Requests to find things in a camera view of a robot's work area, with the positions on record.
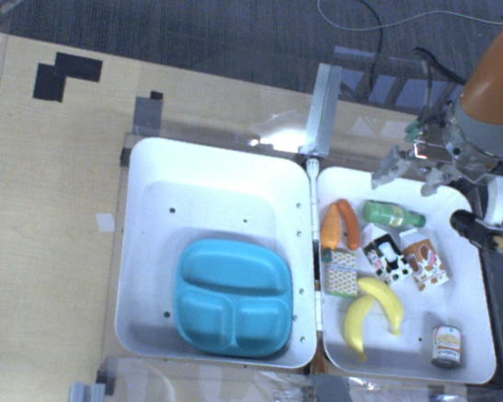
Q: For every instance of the green bottle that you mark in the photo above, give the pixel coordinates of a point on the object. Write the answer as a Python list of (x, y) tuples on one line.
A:
[(389, 215)]

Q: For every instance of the blue divided plate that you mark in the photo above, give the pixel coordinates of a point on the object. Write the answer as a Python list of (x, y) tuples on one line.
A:
[(229, 294)]

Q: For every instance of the orange-red sausage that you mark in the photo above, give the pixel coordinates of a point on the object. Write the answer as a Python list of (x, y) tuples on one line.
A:
[(351, 223)]

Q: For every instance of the orange carrot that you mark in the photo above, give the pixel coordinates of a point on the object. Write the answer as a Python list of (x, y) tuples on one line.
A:
[(330, 227)]

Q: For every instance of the black cylinder on white bracket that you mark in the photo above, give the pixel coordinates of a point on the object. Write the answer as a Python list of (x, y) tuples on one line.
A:
[(484, 230)]

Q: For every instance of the black and white cow carton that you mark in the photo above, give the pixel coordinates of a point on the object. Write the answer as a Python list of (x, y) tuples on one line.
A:
[(387, 261)]

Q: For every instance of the brown and white carton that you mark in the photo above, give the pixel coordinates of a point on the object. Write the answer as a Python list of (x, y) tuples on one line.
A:
[(425, 266)]

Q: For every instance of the yellow patterned packet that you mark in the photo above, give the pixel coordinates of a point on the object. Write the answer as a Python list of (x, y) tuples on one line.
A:
[(341, 275)]

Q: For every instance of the white plastic tray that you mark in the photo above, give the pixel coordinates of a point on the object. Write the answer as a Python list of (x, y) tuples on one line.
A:
[(168, 165), (452, 289)]

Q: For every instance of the yellow banana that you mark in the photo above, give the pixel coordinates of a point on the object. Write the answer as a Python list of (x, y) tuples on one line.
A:
[(386, 300), (356, 324)]

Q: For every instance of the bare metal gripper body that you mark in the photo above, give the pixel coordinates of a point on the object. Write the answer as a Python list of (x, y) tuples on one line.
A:
[(439, 153)]

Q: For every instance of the small yellow and white can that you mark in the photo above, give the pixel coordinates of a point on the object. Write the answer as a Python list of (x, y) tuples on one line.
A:
[(447, 346)]

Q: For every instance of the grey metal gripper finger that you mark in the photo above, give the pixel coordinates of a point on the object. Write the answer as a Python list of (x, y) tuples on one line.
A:
[(435, 179), (388, 168)]

